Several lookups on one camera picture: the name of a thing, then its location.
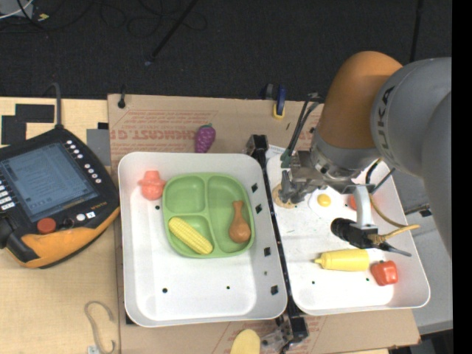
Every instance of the handheld controller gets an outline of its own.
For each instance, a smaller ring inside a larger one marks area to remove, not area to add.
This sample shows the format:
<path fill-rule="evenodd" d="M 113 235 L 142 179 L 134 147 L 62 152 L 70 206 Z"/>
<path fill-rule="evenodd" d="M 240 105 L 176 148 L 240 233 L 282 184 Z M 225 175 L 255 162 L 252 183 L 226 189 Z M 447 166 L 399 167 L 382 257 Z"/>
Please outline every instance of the handheld controller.
<path fill-rule="evenodd" d="M 47 268 L 66 260 L 118 214 L 107 170 L 62 126 L 0 149 L 0 249 L 20 265 Z"/>

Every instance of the robotic arm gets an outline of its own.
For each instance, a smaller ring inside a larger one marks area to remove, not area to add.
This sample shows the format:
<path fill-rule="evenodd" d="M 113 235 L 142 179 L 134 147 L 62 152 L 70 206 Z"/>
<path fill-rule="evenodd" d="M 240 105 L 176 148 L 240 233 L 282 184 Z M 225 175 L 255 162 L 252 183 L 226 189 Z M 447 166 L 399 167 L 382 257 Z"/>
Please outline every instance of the robotic arm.
<path fill-rule="evenodd" d="M 280 200 L 296 204 L 327 186 L 353 192 L 352 179 L 379 158 L 423 180 L 452 255 L 451 58 L 405 66 L 380 52 L 347 59 L 328 91 L 310 150 L 297 151 L 282 173 Z"/>

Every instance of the white tray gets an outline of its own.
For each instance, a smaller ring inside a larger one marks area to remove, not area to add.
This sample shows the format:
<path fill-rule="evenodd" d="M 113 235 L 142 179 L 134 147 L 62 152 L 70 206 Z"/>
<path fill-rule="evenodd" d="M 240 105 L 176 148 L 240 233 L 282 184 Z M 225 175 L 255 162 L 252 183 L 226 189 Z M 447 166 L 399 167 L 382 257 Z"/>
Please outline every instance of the white tray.
<path fill-rule="evenodd" d="M 177 253 L 167 240 L 162 209 L 156 209 L 162 199 L 149 201 L 141 195 L 137 182 L 147 170 L 158 170 L 164 180 L 197 172 L 235 177 L 251 202 L 252 247 L 224 258 L 195 259 Z M 122 158 L 118 176 L 125 309 L 131 320 L 158 327 L 273 319 L 283 313 L 287 293 L 256 160 L 243 154 L 135 152 Z"/>
<path fill-rule="evenodd" d="M 267 172 L 272 189 L 281 182 L 280 165 L 280 156 L 268 160 Z M 379 164 L 372 174 L 371 182 L 379 182 L 388 171 L 384 163 Z M 365 174 L 361 174 L 359 180 L 364 179 Z M 293 209 L 274 204 L 295 304 L 310 315 L 424 306 L 429 301 L 430 289 L 410 231 L 394 236 L 387 242 L 397 249 L 411 253 L 411 257 L 367 249 L 371 263 L 379 260 L 395 261 L 399 281 L 394 285 L 377 285 L 370 270 L 326 270 L 313 262 L 313 259 L 325 251 L 354 248 L 336 237 L 330 231 L 330 224 L 334 218 L 356 221 L 356 213 L 347 207 L 346 195 L 340 195 L 330 188 L 327 192 L 333 201 L 329 208 L 312 209 L 315 204 L 312 203 L 313 200 L 310 202 L 309 196 Z M 398 223 L 406 224 L 392 178 L 378 189 L 374 197 L 383 214 Z M 379 234 L 397 228 L 386 223 L 373 210 L 372 220 L 378 226 Z"/>

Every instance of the orange handle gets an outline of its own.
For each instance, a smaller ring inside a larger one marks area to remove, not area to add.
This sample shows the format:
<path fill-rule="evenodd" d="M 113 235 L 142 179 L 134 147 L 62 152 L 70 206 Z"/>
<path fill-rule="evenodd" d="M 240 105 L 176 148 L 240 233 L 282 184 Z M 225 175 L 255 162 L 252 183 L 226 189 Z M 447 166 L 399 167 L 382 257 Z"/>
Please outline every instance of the orange handle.
<path fill-rule="evenodd" d="M 244 220 L 241 210 L 243 208 L 243 201 L 234 201 L 233 208 L 235 209 L 235 216 L 231 226 L 229 227 L 229 237 L 235 243 L 245 243 L 251 237 L 251 229 Z"/>

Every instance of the yellow corn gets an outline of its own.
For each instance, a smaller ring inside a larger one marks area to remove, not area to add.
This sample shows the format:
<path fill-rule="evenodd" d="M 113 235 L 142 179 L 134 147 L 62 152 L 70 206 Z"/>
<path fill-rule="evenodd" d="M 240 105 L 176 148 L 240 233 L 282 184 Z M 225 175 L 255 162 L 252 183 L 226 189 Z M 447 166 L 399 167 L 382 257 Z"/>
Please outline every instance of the yellow corn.
<path fill-rule="evenodd" d="M 213 245 L 183 219 L 171 218 L 169 220 L 169 230 L 179 240 L 199 254 L 210 254 L 213 251 Z"/>

